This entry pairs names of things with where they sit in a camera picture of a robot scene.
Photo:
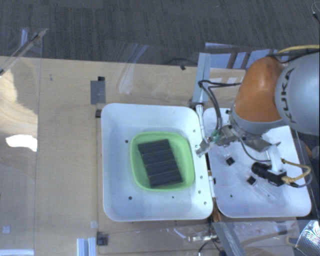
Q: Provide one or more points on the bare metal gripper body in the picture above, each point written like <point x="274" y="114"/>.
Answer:
<point x="231" y="135"/>

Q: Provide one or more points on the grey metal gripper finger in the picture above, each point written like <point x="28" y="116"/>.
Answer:
<point x="201" y="151"/>
<point x="206" y="143"/>

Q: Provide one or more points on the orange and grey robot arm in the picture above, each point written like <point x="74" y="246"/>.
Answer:
<point x="262" y="92"/>

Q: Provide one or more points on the green bowl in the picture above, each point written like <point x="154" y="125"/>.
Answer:
<point x="187" y="162"/>

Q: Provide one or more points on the thin black and white rod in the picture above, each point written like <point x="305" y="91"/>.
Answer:
<point x="201" y="122"/>

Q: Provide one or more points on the clear plastic bottle black cap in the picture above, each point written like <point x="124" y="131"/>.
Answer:
<point x="230" y="161"/>
<point x="251" y="180"/>

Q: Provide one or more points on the black ribbed rectangular block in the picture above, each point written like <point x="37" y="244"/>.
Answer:
<point x="160" y="163"/>

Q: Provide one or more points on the white plastic tray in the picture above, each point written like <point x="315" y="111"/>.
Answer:
<point x="240" y="202"/>
<point x="117" y="162"/>

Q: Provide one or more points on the black cylinder on white bracket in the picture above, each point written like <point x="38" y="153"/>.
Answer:
<point x="273" y="176"/>

